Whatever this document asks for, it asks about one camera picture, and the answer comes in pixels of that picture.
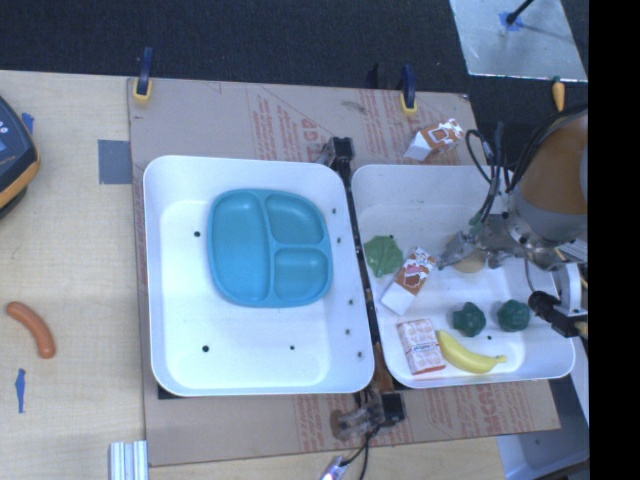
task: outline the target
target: white plastic tray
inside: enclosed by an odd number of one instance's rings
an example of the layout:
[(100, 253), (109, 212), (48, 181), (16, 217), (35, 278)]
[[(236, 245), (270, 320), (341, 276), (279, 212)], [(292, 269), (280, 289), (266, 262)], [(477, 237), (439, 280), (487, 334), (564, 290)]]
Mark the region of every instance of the white plastic tray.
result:
[[(179, 396), (351, 393), (373, 375), (371, 334), (344, 185), (312, 163), (164, 156), (143, 177), (151, 365)], [(206, 228), (215, 198), (289, 191), (324, 215), (333, 280), (301, 307), (243, 307), (212, 281)], [(251, 258), (247, 258), (247, 276)]]
[[(439, 256), (457, 231), (468, 230), (468, 221), (482, 206), (488, 184), (474, 166), (367, 165), (354, 174), (352, 189), (363, 244), (376, 235), (393, 235), (405, 255), (411, 247), (420, 246)], [(501, 208), (502, 201), (497, 199), (493, 211)], [(556, 295), (551, 274), (533, 266), (530, 272), (535, 289)], [(369, 279), (385, 361), (390, 373), (408, 387), (557, 378), (573, 367), (572, 340), (560, 336), (541, 318), (532, 316), (529, 326), (516, 333), (504, 332), (498, 325), (496, 312), (504, 302), (512, 298), (526, 302), (531, 294), (522, 259), (511, 259), (495, 270), (485, 267), (474, 274), (453, 267), (436, 269), (402, 316), (380, 302), (393, 275), (376, 278), (369, 269)], [(487, 317), (485, 329), (473, 338), (452, 330), (451, 312), (467, 301), (477, 304)], [(507, 362), (482, 375), (453, 365), (412, 375), (396, 326), (425, 317), (469, 349), (488, 355), (505, 354)]]

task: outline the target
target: banana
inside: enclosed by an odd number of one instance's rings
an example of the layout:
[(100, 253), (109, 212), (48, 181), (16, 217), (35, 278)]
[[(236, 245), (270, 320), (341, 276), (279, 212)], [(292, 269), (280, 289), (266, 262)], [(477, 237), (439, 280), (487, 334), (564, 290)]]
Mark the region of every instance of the banana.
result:
[(471, 352), (462, 346), (453, 336), (446, 331), (436, 331), (436, 337), (440, 344), (440, 351), (444, 358), (453, 366), (471, 373), (487, 373), (498, 363), (507, 361), (506, 356), (484, 356)]

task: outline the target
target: blue divided tray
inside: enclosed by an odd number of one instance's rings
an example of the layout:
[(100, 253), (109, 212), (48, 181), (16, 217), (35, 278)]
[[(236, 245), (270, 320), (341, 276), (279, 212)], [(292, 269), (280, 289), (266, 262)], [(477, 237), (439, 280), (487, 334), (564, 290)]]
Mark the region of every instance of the blue divided tray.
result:
[(324, 217), (297, 194), (265, 189), (221, 194), (209, 213), (207, 247), (213, 281), (235, 304), (304, 306), (331, 286)]

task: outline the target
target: wooden table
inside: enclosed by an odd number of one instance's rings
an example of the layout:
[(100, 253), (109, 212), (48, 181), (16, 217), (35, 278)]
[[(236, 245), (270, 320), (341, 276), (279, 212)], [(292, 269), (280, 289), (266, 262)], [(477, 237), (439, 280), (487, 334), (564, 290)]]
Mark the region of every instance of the wooden table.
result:
[[(125, 77), (0, 71), (0, 95), (34, 118), (40, 172), (0, 220), (0, 303), (51, 327), (41, 359), (0, 318), (0, 478), (108, 478), (109, 444), (145, 439), (130, 185), (100, 184), (98, 140), (128, 140)], [(26, 371), (24, 412), (14, 383)], [(151, 468), (149, 478), (316, 479), (333, 452)], [(357, 478), (360, 462), (344, 480)], [(493, 437), (375, 448), (367, 480), (503, 477)]]

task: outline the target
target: green vegetable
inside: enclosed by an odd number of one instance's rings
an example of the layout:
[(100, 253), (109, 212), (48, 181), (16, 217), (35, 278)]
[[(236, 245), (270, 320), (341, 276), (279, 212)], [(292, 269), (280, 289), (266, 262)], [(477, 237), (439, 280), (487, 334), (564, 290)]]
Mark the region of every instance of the green vegetable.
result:
[(503, 331), (521, 331), (529, 325), (530, 318), (529, 306), (517, 300), (508, 300), (498, 310), (498, 323)]
[(473, 302), (466, 302), (460, 311), (453, 312), (453, 328), (464, 332), (472, 338), (480, 334), (487, 325), (487, 319), (482, 310)]
[(364, 254), (376, 277), (392, 274), (404, 261), (402, 251), (392, 236), (374, 236), (364, 244)]

